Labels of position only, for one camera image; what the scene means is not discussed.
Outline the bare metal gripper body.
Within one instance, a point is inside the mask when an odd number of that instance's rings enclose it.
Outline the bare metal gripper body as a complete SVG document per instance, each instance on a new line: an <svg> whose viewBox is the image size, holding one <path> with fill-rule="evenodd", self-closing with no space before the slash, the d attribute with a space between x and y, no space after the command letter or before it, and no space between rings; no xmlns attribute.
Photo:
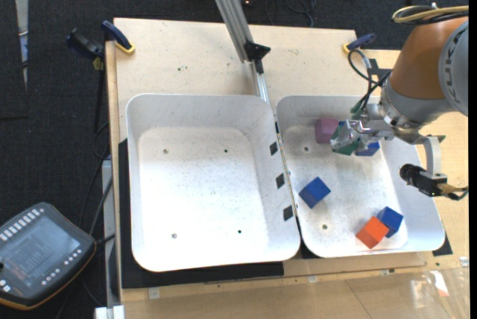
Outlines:
<svg viewBox="0 0 477 319"><path fill-rule="evenodd" d="M401 139L408 144L414 144L420 138L420 130L423 127L420 123L400 114L381 115L377 110L361 115L352 126L365 142Z"/></svg>

